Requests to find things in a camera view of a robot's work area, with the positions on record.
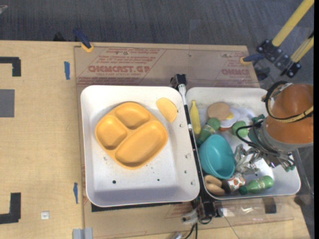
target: wooden table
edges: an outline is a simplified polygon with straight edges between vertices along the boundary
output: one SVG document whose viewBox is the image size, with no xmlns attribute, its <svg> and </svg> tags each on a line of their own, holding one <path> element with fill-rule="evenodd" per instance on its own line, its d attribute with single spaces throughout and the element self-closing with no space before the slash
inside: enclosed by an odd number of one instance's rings
<svg viewBox="0 0 319 239">
<path fill-rule="evenodd" d="M 164 44 L 93 45 L 185 48 Z M 14 117 L 0 118 L 1 215 L 10 213 L 10 194 L 21 193 L 20 219 L 1 224 L 0 238 L 70 239 L 73 229 L 85 228 L 75 46 L 79 43 L 0 41 L 0 57 L 21 60 L 21 77 L 12 76 L 11 64 L 0 64 L 0 90 L 14 90 Z M 66 79 L 65 61 L 70 63 L 70 80 Z M 215 229 L 201 226 L 198 238 L 309 238 L 299 206 L 292 201 L 288 207 L 287 215 L 293 215 L 292 220 Z M 168 239 L 173 234 L 138 235 L 136 238 Z"/>
</svg>

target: yellow rod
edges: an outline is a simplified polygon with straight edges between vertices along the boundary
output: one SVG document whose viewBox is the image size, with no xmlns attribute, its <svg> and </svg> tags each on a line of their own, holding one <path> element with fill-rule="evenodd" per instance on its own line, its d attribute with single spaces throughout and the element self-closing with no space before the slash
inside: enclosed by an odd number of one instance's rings
<svg viewBox="0 0 319 239">
<path fill-rule="evenodd" d="M 295 10 L 293 15 L 288 19 L 286 24 L 282 27 L 276 37 L 272 40 L 272 44 L 275 47 L 279 47 L 306 12 L 310 9 L 311 6 L 315 3 L 315 0 L 303 0 L 302 3 Z"/>
<path fill-rule="evenodd" d="M 299 62 L 301 58 L 313 47 L 315 36 L 307 38 L 295 52 L 290 56 L 293 62 Z"/>
</svg>

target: orange plate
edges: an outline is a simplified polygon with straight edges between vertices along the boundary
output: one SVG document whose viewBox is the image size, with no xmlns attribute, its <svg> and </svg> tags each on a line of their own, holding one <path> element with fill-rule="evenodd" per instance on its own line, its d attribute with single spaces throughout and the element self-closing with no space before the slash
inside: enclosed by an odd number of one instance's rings
<svg viewBox="0 0 319 239">
<path fill-rule="evenodd" d="M 143 106 L 126 102 L 101 118 L 95 127 L 95 138 L 119 165 L 138 169 L 163 149 L 168 133 Z"/>
</svg>

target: white plastic tray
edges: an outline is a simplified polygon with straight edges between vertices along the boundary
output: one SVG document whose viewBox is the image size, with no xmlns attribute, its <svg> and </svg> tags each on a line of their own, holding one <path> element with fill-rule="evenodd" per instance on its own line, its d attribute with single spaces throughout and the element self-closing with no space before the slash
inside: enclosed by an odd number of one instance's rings
<svg viewBox="0 0 319 239">
<path fill-rule="evenodd" d="M 216 102 L 225 102 L 230 107 L 236 109 L 246 110 L 244 117 L 241 120 L 248 122 L 252 117 L 257 117 L 261 114 L 267 116 L 265 103 L 261 101 L 261 97 L 266 94 L 266 90 L 258 88 L 191 88 L 186 93 L 186 99 L 188 107 L 191 107 L 191 101 L 196 100 L 196 106 L 199 111 L 199 118 L 201 126 L 203 127 L 208 120 L 207 108 Z M 248 145 L 240 141 L 234 136 L 230 130 L 226 132 L 218 132 L 218 134 L 225 137 L 230 144 L 233 152 L 236 146 L 243 144 L 244 148 L 247 149 Z M 234 192 L 232 195 L 225 195 L 223 197 L 214 197 L 218 200 L 231 200 L 231 199 L 244 199 L 244 198 L 255 198 L 255 197 L 270 197 L 270 196 L 283 196 L 283 195 L 294 195 L 301 187 L 301 181 L 297 169 L 286 172 L 282 166 L 271 168 L 262 159 L 257 163 L 261 171 L 258 173 L 258 177 L 263 175 L 270 175 L 274 179 L 274 186 L 259 194 L 248 194 L 240 195 L 238 192 Z M 256 179 L 255 175 L 245 176 L 246 181 Z"/>
<path fill-rule="evenodd" d="M 179 112 L 168 123 L 156 107 L 170 99 Z M 97 122 L 117 105 L 133 101 L 147 108 L 165 126 L 168 141 L 147 165 L 128 170 L 97 143 Z M 170 87 L 89 86 L 81 93 L 86 192 L 96 206 L 185 202 L 199 193 L 199 181 L 181 95 Z"/>
</svg>

